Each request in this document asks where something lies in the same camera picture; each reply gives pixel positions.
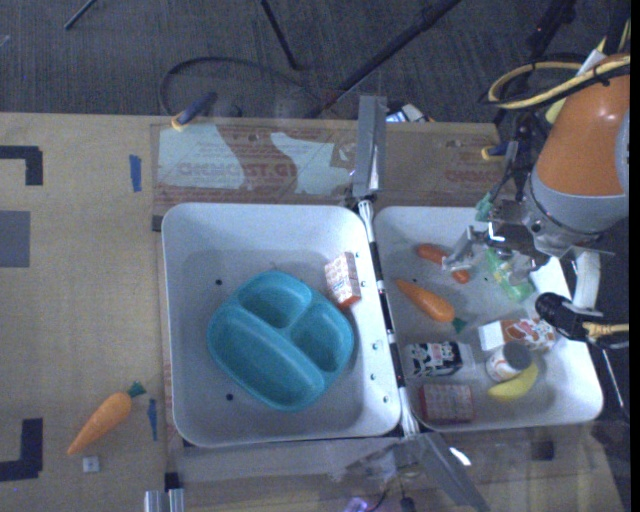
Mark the white and orange can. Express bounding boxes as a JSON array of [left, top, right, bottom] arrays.
[[485, 340, 533, 383]]

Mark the black and white cow carton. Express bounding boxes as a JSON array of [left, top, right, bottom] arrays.
[[403, 340, 477, 379]]

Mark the orange sausage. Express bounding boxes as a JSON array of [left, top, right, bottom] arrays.
[[415, 242, 472, 285]]

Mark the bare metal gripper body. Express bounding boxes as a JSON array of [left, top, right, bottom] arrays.
[[485, 198, 612, 260]]

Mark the white plastic tray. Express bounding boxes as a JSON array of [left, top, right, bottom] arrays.
[[160, 201, 403, 448], [372, 205, 605, 433]]

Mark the orange carrot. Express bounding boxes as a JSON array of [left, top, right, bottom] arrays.
[[395, 278, 469, 334], [65, 380, 148, 457]]

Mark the orange and white carton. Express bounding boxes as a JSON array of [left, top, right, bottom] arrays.
[[323, 250, 363, 309]]

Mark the blue divided plate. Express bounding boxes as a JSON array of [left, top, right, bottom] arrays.
[[205, 269, 356, 413]]

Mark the green packet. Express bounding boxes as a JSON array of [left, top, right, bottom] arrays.
[[483, 246, 537, 303]]

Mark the black cylinder on white bracket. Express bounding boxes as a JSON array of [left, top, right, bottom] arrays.
[[534, 249, 605, 342]]

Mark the white carton with orange print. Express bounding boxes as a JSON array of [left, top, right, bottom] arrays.
[[477, 317, 558, 353]]

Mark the yellow banana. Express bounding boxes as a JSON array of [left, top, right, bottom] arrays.
[[486, 361, 541, 402]]

